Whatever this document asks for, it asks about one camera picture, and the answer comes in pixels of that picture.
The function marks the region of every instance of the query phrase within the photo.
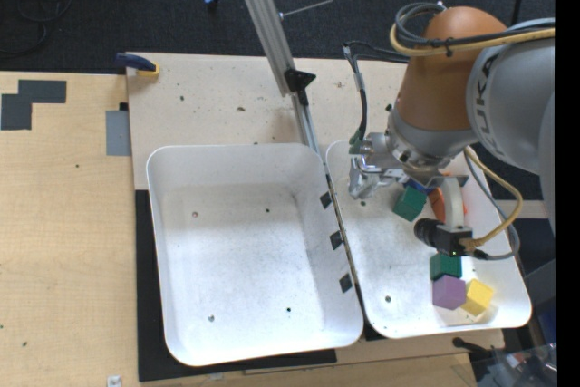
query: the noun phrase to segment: orange object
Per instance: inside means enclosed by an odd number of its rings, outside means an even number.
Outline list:
[[[443,198],[443,192],[440,188],[436,188],[432,190],[429,195],[429,202],[431,203],[431,208],[433,208],[433,213],[435,214],[435,218],[438,219],[441,223],[445,222],[445,199]],[[463,204],[463,214],[467,215],[468,209]]]
[[[445,40],[500,33],[506,26],[496,17],[469,6],[451,7],[433,16],[423,37]],[[471,128],[465,91],[480,50],[414,56],[409,60],[396,106],[401,118],[426,131]]]

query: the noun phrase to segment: blue clamp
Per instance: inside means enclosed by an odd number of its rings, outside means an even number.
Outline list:
[[[150,62],[146,58],[139,57],[133,53],[117,53],[115,55],[114,66],[124,66],[126,68],[135,68],[139,76],[157,77],[160,75],[160,66]]]

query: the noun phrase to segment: plastic container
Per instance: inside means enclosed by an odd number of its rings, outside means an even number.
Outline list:
[[[173,146],[147,163],[167,346],[192,366],[356,342],[363,313],[320,157]]]
[[[353,199],[348,193],[348,147],[346,140],[332,144],[326,152],[326,163],[364,311],[374,330],[385,337],[403,338],[520,327],[527,323],[532,305],[513,257],[496,261],[461,258],[461,279],[468,283],[476,278],[493,289],[486,311],[474,316],[462,308],[450,310],[434,305],[430,259],[437,251],[417,239],[413,232],[414,223],[420,218],[435,218],[430,202],[426,202],[415,220],[409,221],[393,212],[404,189],[399,183],[378,188],[365,201]],[[467,211],[464,224],[473,229],[473,237],[483,237],[500,223],[496,208],[471,176],[462,154],[451,161],[446,171],[469,175],[461,188]],[[475,171],[484,179],[479,168],[475,167]],[[481,249],[492,256],[506,254],[510,250],[506,233],[499,233]]]

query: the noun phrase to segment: aluminum rod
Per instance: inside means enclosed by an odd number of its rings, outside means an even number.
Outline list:
[[[296,10],[292,10],[292,12],[288,12],[288,13],[282,13],[280,12],[278,14],[278,16],[280,16],[280,19],[284,20],[287,16],[293,15],[293,14],[299,14],[300,12],[305,12],[306,10],[310,10],[312,8],[316,8],[317,6],[322,6],[322,5],[326,5],[326,4],[330,4],[333,0],[324,0],[323,2],[318,2],[317,4],[312,4],[309,6],[303,6],[302,8],[297,8]]]
[[[302,143],[313,149],[318,155],[318,141],[308,105],[300,102],[296,92],[291,92],[285,78],[287,70],[295,70],[294,59],[280,22],[274,0],[245,0],[250,12],[260,43],[264,48],[270,68],[274,73],[278,88],[283,97],[290,94],[295,109],[295,117],[300,128]]]

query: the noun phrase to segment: purple cube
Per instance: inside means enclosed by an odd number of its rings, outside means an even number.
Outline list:
[[[455,310],[465,303],[465,281],[455,276],[443,275],[433,281],[433,304]]]

